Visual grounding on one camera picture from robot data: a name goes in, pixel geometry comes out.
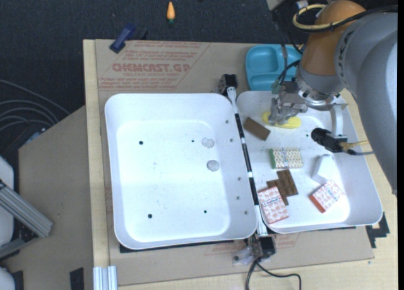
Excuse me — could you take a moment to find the brown chocolate bar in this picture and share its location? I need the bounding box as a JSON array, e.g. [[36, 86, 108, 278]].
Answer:
[[265, 178, 290, 206], [276, 169, 299, 196]]

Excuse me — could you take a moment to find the white plastic tray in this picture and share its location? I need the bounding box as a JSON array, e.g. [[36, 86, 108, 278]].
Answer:
[[235, 90, 384, 234], [104, 92, 258, 250]]

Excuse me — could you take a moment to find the white rectangular block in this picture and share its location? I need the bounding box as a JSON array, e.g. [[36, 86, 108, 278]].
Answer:
[[310, 154, 333, 184]]

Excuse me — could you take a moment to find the orange and white carton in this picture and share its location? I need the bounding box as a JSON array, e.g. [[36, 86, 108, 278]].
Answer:
[[308, 179, 347, 214], [256, 185, 290, 225]]

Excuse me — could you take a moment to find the orange carrot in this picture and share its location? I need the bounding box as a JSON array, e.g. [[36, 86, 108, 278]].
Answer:
[[166, 1, 177, 26]]

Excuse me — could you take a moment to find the brown cardboard board red print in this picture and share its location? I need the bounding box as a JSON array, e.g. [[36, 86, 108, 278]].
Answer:
[[94, 39, 376, 286]]

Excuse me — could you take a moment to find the yellow banana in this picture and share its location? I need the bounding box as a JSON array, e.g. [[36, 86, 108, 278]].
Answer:
[[261, 111, 302, 130]]

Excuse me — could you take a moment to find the green and orange carton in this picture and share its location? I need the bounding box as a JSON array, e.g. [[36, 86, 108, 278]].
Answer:
[[268, 147, 304, 170]]

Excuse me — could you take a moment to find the plain brown biscuit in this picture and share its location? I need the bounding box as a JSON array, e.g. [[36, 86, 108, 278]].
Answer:
[[242, 116, 271, 141]]

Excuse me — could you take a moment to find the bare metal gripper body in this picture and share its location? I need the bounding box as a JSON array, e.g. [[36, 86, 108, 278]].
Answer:
[[276, 80, 338, 114]]

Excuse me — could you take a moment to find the thin black and white rod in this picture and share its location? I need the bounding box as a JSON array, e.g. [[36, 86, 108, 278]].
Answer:
[[227, 87, 265, 236]]

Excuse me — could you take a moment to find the black cylinder on white bracket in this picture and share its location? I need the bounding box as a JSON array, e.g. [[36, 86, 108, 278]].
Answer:
[[311, 103, 348, 153]]

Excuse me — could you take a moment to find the blue divided plate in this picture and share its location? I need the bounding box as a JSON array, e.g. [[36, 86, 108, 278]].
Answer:
[[245, 44, 304, 92]]

